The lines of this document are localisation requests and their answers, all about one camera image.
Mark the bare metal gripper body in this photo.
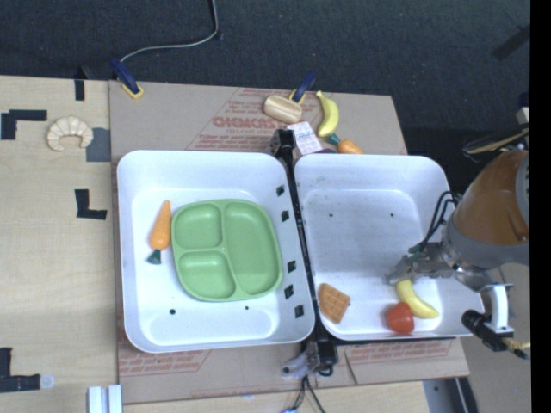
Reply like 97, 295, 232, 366
408, 242, 497, 293

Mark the yellow banana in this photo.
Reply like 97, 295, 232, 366
395, 278, 441, 320
315, 89, 340, 139

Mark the red pepper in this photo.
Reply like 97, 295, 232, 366
384, 301, 416, 335

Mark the white plastic tray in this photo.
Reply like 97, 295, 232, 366
115, 149, 317, 354
293, 152, 486, 342

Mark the orange waffle biscuit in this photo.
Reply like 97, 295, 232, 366
317, 282, 351, 324

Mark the orange carrot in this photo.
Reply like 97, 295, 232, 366
326, 133, 365, 156
145, 200, 173, 266

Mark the green divided plate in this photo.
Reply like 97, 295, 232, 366
170, 199, 284, 303

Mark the white and pink carton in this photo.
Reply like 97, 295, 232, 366
286, 120, 323, 155

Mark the beige hot dog bun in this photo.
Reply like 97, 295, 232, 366
263, 94, 304, 125

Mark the brown cardboard board red print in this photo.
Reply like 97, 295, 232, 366
107, 79, 471, 404

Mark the beige croissant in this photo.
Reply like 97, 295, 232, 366
46, 115, 95, 153

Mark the black cylinder on white bracket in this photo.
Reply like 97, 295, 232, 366
461, 282, 516, 353

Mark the black block with wires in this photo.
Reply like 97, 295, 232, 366
269, 128, 299, 159
314, 337, 339, 368

